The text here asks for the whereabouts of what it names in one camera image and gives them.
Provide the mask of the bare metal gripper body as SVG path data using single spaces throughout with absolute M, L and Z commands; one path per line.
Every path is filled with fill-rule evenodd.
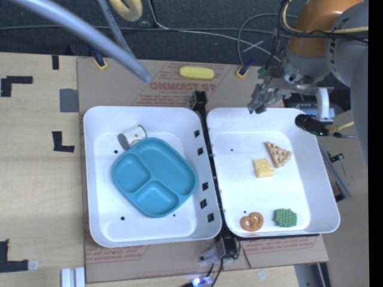
M 304 74 L 292 65 L 262 66 L 258 70 L 257 84 L 253 92 L 254 103 L 275 103 L 288 99 L 292 93 L 310 94 L 314 87 L 324 79 L 324 75 Z

